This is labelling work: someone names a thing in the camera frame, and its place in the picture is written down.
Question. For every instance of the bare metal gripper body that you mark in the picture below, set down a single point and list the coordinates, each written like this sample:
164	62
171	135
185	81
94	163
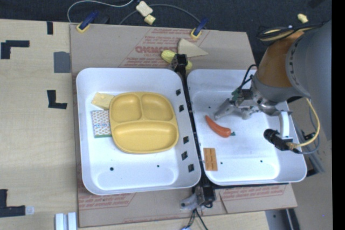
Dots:
246	101

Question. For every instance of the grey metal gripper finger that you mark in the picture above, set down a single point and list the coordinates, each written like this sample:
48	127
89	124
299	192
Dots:
247	114
226	109

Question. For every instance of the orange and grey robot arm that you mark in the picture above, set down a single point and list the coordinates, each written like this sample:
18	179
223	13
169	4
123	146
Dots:
310	62

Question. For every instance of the orange carrot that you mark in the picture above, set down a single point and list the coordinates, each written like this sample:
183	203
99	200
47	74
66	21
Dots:
218	128

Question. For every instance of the white plastic tray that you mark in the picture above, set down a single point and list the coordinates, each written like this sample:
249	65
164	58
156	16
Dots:
242	159
134	172

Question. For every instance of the orange biscuit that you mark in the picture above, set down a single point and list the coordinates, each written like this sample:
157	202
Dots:
210	159

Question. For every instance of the beige pizza slice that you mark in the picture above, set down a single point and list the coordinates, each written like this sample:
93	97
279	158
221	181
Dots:
188	49

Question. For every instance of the yellow corn cob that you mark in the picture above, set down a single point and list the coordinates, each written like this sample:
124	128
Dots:
167	55

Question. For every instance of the yellow divided plate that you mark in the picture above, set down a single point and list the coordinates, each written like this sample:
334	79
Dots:
144	129

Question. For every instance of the small yellow toy piece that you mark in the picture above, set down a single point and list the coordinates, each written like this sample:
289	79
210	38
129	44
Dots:
302	18

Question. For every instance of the pale yellow cube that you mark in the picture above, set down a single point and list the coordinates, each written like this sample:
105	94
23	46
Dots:
150	19

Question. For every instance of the yellow cheese wedge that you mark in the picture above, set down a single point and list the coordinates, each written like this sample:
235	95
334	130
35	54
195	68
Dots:
100	100

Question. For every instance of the white packet orange pattern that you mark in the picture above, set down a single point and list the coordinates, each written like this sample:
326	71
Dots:
100	124

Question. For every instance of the pale bread slice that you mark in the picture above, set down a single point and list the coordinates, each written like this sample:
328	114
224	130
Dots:
144	8

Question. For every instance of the brown cardboard board red print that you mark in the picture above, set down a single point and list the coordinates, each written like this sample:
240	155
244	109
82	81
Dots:
107	45

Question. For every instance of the black cylinder on white bracket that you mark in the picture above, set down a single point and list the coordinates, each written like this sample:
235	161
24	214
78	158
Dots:
276	138

